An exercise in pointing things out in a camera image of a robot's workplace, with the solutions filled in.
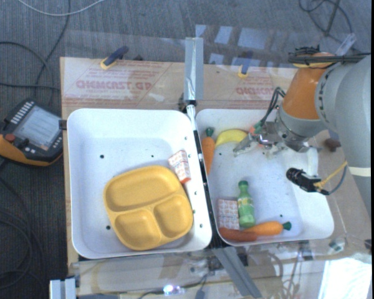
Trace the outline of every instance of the orange carrot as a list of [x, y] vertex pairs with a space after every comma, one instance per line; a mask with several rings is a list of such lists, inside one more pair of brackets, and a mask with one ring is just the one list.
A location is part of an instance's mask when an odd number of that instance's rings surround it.
[[203, 138], [201, 147], [202, 147], [202, 154], [204, 156], [204, 164], [206, 169], [206, 174], [209, 175], [212, 166], [212, 160], [214, 155], [214, 148], [215, 148], [215, 141], [211, 137], [213, 134], [213, 129], [208, 127], [205, 131], [206, 137]]
[[257, 239], [255, 232], [245, 232], [244, 230], [219, 228], [219, 233], [225, 239], [235, 242], [254, 242]]
[[244, 229], [243, 232], [254, 232], [260, 236], [272, 236], [281, 234], [283, 229], [290, 230], [291, 223], [285, 222], [281, 224], [277, 221], [261, 222], [260, 224]]

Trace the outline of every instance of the small box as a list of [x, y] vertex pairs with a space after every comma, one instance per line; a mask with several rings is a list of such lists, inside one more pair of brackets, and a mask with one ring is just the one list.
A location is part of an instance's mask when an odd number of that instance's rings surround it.
[[218, 199], [219, 227], [239, 229], [237, 200]]
[[168, 162], [182, 184], [191, 179], [186, 151], [180, 150], [173, 154], [168, 158]]

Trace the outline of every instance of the yellow plate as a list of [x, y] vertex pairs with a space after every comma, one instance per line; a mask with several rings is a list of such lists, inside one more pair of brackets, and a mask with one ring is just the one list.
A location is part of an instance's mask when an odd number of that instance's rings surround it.
[[120, 241], [133, 250], [148, 250], [188, 233], [193, 211], [176, 174], [160, 166], [134, 169], [112, 178], [104, 204]]

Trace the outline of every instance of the toy banana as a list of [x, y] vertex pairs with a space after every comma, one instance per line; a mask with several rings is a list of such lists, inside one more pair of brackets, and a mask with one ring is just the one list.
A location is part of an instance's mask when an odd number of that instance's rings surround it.
[[241, 142], [247, 136], [247, 134], [247, 132], [239, 130], [237, 128], [223, 131], [219, 134], [218, 138], [216, 139], [215, 147], [232, 141]]

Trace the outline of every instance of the toy bottle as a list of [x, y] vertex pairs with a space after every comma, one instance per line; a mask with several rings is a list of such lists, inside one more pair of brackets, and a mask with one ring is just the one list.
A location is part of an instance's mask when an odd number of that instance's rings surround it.
[[239, 225], [242, 228], [249, 228], [255, 225], [255, 208], [254, 201], [248, 193], [248, 182], [239, 181], [238, 188], [240, 194], [238, 195], [238, 216]]

